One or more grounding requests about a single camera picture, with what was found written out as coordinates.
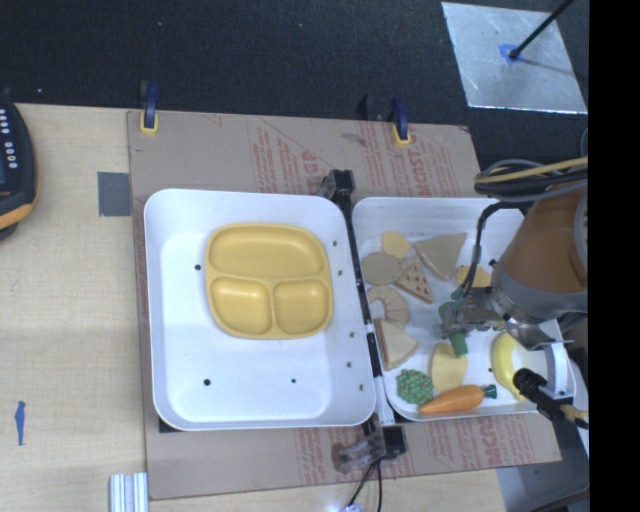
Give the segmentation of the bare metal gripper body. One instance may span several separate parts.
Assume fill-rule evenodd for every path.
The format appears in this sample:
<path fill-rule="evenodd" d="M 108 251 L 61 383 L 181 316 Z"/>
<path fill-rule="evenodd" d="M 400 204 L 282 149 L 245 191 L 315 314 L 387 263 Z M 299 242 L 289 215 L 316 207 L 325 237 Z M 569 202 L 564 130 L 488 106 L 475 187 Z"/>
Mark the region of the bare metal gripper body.
<path fill-rule="evenodd" d="M 492 287 L 472 287 L 467 293 L 463 288 L 457 289 L 452 298 L 439 307 L 441 337 L 466 335 L 474 330 L 502 330 L 505 321 L 490 302 L 492 292 Z"/>

